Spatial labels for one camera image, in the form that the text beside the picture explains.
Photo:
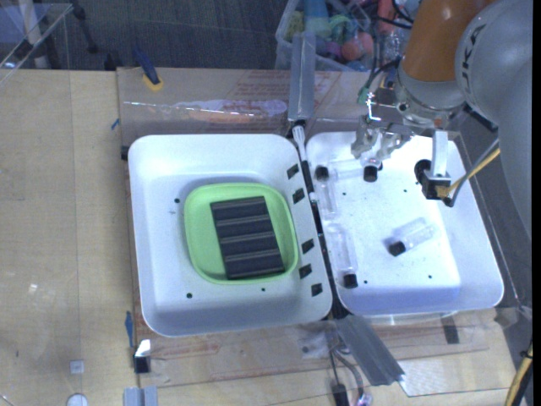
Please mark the white plastic tray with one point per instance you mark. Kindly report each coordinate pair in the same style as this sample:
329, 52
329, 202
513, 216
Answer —
393, 281
165, 243

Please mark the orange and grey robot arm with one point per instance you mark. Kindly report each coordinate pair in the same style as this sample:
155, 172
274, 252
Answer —
444, 23

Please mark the black cylinder on white bracket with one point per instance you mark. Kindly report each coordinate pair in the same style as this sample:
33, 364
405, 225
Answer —
435, 184

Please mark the clear plastic bin of toys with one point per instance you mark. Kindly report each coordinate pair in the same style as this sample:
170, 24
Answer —
338, 19

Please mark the clear plastic bottle black cap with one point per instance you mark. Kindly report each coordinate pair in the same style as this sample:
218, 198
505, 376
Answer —
327, 199
412, 235
370, 173
342, 248

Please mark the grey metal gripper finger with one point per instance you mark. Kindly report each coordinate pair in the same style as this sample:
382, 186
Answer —
388, 147
362, 145

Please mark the black ribbed rectangular block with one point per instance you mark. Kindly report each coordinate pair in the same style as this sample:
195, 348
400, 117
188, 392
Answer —
249, 237

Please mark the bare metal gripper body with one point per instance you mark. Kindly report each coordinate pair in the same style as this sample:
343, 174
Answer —
401, 127

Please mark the green plate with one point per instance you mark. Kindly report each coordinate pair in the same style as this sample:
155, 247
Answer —
198, 226

